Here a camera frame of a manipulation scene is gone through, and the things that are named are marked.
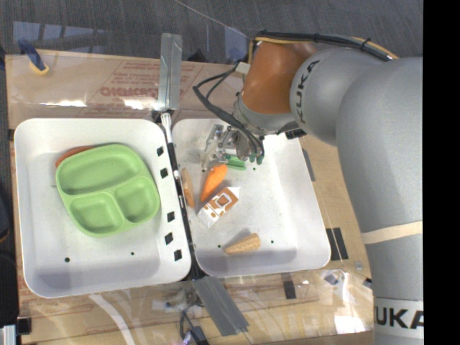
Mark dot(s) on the white and brown carton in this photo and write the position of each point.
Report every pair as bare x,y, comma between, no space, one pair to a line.
219,205

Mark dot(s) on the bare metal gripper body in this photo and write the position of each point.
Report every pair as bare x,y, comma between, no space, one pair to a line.
243,145

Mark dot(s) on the green divided plate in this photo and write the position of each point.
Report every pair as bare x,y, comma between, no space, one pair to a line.
108,189

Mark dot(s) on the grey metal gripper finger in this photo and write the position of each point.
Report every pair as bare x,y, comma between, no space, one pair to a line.
212,148
227,143

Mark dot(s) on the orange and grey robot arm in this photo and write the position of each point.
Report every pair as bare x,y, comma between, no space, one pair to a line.
377,128

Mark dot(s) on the brown cardboard board red print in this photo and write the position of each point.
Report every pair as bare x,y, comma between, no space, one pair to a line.
108,85

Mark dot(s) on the orange sausage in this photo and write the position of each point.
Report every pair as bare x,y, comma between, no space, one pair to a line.
70,154

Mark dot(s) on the tan bread slice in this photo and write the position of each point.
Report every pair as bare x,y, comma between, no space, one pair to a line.
188,189

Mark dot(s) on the tan waffle cone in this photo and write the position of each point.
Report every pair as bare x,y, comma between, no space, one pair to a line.
244,244

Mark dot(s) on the white plastic tray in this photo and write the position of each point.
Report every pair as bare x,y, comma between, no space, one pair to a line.
280,207
100,264

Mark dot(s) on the orange carrot with green top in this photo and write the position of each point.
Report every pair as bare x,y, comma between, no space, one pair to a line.
212,182

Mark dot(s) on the black cylinder on white bracket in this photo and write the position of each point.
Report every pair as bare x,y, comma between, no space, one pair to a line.
295,133

